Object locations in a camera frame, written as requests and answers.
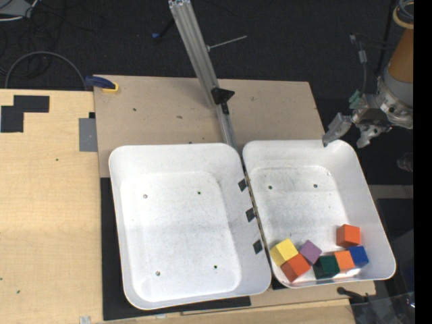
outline colored block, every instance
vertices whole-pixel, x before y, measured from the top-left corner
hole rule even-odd
[[[341,247],[360,245],[360,228],[344,224],[336,230],[336,244]]]
[[[307,240],[298,252],[301,253],[310,264],[315,264],[323,251],[313,242]]]
[[[281,270],[290,280],[290,282],[293,282],[297,277],[303,275],[310,269],[311,266],[309,265],[308,261],[300,253],[296,254],[291,259],[288,259],[281,266]]]
[[[369,263],[369,259],[363,246],[348,247],[348,251],[350,251],[352,261],[356,267],[364,267]]]
[[[320,256],[317,262],[313,265],[313,271],[317,279],[332,278],[340,272],[336,257]]]
[[[298,254],[297,248],[290,239],[285,239],[270,250],[270,256],[278,267]]]
[[[350,251],[337,251],[334,253],[337,265],[342,273],[355,268]]]

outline green cube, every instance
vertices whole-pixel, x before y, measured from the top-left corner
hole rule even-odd
[[[340,269],[336,257],[332,254],[331,256],[320,256],[313,265],[313,271],[317,279],[322,279],[336,276]]]

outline light wood surface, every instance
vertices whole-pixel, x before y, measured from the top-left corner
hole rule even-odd
[[[146,105],[138,106],[142,95],[146,92],[148,95],[149,92],[166,92],[167,83],[171,85],[173,80],[182,88],[190,86],[192,92],[199,88],[198,82],[194,83],[192,79],[116,79],[121,87],[119,95],[124,94],[126,88],[132,88],[136,95],[134,105],[120,105],[115,103],[113,96],[104,98],[96,92],[97,102],[105,99],[110,109],[117,105],[119,111],[130,108],[130,115],[145,108]],[[280,138],[321,137],[323,128],[307,83],[251,82],[249,86],[244,81],[220,83],[223,87],[237,90],[239,100],[242,100],[242,95],[245,97],[244,105],[237,103],[239,106],[236,108],[235,101],[230,105],[236,134],[239,130],[245,133],[238,135],[240,145],[250,138],[274,139],[274,134],[267,134],[272,126],[278,126]],[[193,142],[201,141],[203,137],[205,142],[220,141],[217,119],[199,103],[202,93],[196,92],[196,96],[192,95],[188,101],[188,95],[182,96],[183,92],[178,92],[181,97],[178,99],[178,110],[169,109],[175,114],[174,117],[165,120],[163,126],[159,125],[161,120],[156,110],[164,111],[166,104],[172,105],[172,100],[164,94],[157,96],[157,99],[153,95],[155,102],[151,102],[150,97],[143,99],[151,104],[141,115],[143,121],[148,120],[145,126],[128,125],[128,116],[117,114],[111,116],[113,123],[105,126],[103,124],[110,110],[103,111],[97,105],[98,139],[103,126],[110,131],[111,139],[116,139],[110,144],[107,142],[108,133],[106,130],[102,132],[102,138],[106,138],[105,151],[122,142],[121,138],[117,138],[120,132],[125,134],[125,138],[137,133],[147,138],[144,139],[149,144],[188,141],[191,133]],[[291,112],[287,116],[282,113],[285,109],[280,109],[279,115],[275,113],[281,106],[277,103],[281,92],[286,92],[284,104]],[[0,323],[72,324],[79,323],[79,318],[85,315],[90,316],[91,323],[101,323],[98,156],[78,150],[78,119],[88,117],[88,112],[94,111],[93,93],[0,90],[0,105],[12,105],[14,95],[49,95],[51,102],[49,113],[25,113],[24,133],[0,134]],[[275,95],[275,98],[265,100],[265,95]],[[197,104],[190,106],[190,111],[195,107],[201,112],[184,110],[185,101]],[[273,114],[265,117],[264,114],[270,111]],[[185,132],[185,123],[196,127],[197,122],[200,122],[198,129]],[[173,141],[169,136],[180,137]],[[371,281],[347,283],[348,286],[360,294],[375,293]],[[252,296],[250,308],[175,313],[167,315],[165,323],[354,323],[349,306],[346,306],[348,301],[336,293],[336,288],[336,285],[327,285],[300,290],[268,290]],[[140,317],[122,323],[152,321],[160,320]]]

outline orange cube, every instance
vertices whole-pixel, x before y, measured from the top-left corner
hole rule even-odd
[[[310,268],[311,266],[300,253],[296,254],[291,259],[288,259],[281,266],[283,273],[290,282],[293,282],[297,277],[303,275]]]
[[[356,267],[354,265],[354,261],[352,260],[350,251],[337,251],[334,252],[334,255],[337,261],[337,265],[339,266],[339,269],[342,273],[345,273],[348,270]]]
[[[341,247],[360,245],[360,228],[344,224],[336,230],[336,244]]]

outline tray containing blocks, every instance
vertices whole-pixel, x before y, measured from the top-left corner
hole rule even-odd
[[[392,249],[348,143],[254,141],[243,158],[280,283],[303,288],[394,274]]]
[[[131,304],[148,310],[268,288],[269,262],[232,147],[121,146],[109,167]]]

